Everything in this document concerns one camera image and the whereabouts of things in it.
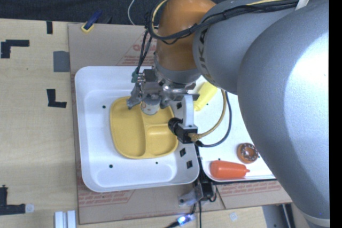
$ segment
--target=wooden table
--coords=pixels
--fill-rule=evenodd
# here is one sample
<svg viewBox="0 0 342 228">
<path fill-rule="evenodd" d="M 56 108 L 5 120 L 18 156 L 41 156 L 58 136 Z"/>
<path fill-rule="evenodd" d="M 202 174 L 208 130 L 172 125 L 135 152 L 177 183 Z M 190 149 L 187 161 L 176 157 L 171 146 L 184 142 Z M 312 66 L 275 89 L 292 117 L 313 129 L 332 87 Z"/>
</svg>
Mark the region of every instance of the wooden table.
<svg viewBox="0 0 342 228">
<path fill-rule="evenodd" d="M 0 216 L 1 228 L 53 227 L 55 211 L 76 210 L 76 174 L 69 72 L 54 72 L 53 52 L 68 52 L 66 22 L 0 19 L 0 41 L 29 40 L 0 59 L 0 185 L 7 204 L 32 203 L 34 212 Z M 48 107 L 46 90 L 66 108 Z M 230 218 L 235 213 L 235 221 Z M 79 227 L 165 227 L 175 216 L 133 219 Z M 261 207 L 202 214 L 203 227 L 266 227 Z M 198 227 L 198 219 L 187 225 Z"/>
</svg>

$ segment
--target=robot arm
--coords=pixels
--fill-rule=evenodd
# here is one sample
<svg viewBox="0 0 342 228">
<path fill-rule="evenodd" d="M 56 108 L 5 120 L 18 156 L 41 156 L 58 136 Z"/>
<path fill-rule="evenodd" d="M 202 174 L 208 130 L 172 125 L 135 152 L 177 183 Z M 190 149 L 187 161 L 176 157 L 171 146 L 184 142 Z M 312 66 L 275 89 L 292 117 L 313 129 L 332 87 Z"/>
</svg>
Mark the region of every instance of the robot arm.
<svg viewBox="0 0 342 228">
<path fill-rule="evenodd" d="M 139 75 L 128 106 L 181 101 L 200 75 L 237 94 L 270 170 L 311 227 L 330 227 L 329 0 L 192 0 L 185 10 L 200 3 L 201 12 L 168 32 L 167 19 L 180 25 L 177 1 L 167 0 L 158 34 L 150 15 L 156 65 Z"/>
</svg>

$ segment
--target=cardboard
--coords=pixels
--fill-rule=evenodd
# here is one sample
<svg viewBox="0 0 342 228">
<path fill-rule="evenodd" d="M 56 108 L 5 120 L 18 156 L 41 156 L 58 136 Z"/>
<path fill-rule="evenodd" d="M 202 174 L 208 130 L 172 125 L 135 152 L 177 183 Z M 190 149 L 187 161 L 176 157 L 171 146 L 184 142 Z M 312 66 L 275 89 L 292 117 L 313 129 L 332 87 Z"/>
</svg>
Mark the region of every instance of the cardboard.
<svg viewBox="0 0 342 228">
<path fill-rule="evenodd" d="M 192 207 L 180 207 L 178 196 L 188 193 L 192 184 L 108 193 L 96 193 L 85 186 L 81 176 L 75 74 L 86 66 L 136 66 L 144 27 L 96 24 L 93 30 L 86 34 L 82 32 L 81 26 L 81 23 L 68 24 L 79 223 L 189 213 Z M 153 65 L 155 49 L 156 41 L 152 40 L 143 65 Z M 216 202 L 204 203 L 203 211 L 291 202 L 276 180 L 223 184 L 218 185 L 217 189 L 219 197 Z"/>
</svg>

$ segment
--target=orange bottle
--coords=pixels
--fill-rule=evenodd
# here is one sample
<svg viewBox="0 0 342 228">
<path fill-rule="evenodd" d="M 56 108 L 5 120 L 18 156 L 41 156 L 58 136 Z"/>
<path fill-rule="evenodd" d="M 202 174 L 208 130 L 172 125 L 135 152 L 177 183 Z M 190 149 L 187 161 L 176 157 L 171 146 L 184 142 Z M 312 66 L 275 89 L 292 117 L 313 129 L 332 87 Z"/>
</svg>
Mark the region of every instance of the orange bottle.
<svg viewBox="0 0 342 228">
<path fill-rule="evenodd" d="M 242 178 L 247 172 L 250 170 L 240 163 L 216 160 L 210 164 L 210 173 L 216 179 Z"/>
</svg>

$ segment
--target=yellow plate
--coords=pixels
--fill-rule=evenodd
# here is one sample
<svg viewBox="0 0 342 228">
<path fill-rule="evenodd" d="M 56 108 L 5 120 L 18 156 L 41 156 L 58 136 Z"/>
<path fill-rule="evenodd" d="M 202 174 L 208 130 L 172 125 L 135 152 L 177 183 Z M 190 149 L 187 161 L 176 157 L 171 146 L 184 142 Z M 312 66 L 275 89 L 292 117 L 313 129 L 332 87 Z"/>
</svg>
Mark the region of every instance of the yellow plate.
<svg viewBox="0 0 342 228">
<path fill-rule="evenodd" d="M 172 109 L 167 107 L 147 115 L 140 105 L 129 110 L 128 98 L 119 98 L 111 106 L 111 133 L 116 150 L 132 159 L 157 158 L 174 152 L 178 139 L 167 126 L 174 116 Z"/>
</svg>

